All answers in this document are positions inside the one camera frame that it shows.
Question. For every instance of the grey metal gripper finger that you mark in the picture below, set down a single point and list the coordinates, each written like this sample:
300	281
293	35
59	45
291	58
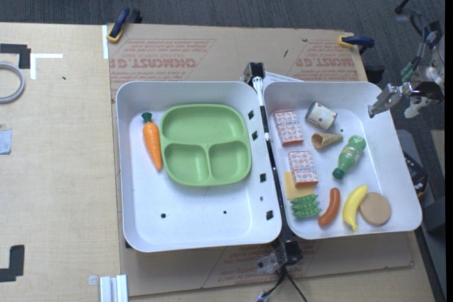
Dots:
386	97

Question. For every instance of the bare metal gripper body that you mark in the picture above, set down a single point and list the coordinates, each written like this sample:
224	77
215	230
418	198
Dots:
426	73

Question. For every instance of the white can with orange dots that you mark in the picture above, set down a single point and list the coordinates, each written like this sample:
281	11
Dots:
321	115

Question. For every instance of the green plastic bottle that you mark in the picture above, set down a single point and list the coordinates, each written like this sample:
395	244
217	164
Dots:
349	155

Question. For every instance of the white plastic tray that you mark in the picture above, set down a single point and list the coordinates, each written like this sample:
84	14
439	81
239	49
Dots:
382	166
198	215

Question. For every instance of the tan ice cream cone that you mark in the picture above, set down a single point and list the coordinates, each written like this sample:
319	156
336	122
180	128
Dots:
323	140

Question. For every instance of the orange and white carton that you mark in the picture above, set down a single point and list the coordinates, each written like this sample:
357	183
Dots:
303	168
288	128

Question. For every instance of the white paper sheet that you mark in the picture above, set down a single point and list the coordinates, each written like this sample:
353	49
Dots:
279	77

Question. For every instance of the yellow banana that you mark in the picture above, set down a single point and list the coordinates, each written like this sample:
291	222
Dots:
354	203

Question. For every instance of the tan round biscuit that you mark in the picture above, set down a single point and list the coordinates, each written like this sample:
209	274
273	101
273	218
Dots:
375	208

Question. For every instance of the orange sausage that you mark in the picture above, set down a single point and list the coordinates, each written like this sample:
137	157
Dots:
330	207

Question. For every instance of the thin black and white rod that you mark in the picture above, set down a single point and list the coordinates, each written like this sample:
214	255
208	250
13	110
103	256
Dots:
270	146

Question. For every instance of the yellow cheese slice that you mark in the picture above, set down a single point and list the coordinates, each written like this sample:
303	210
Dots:
291	187

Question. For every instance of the green pea pods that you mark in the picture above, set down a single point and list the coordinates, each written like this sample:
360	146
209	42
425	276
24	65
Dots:
305	206

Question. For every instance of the brown cardboard board red print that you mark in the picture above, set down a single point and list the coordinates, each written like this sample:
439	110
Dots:
219	56

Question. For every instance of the green divided plate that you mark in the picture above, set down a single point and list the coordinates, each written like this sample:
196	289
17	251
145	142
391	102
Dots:
205	145

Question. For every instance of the orange carrot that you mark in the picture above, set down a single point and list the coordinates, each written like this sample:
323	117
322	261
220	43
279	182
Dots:
152	143

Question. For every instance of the white tape roll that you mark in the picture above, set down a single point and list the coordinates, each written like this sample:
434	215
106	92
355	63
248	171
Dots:
20	83

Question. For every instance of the black cylinder on white bracket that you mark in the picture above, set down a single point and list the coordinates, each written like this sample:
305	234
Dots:
432	92

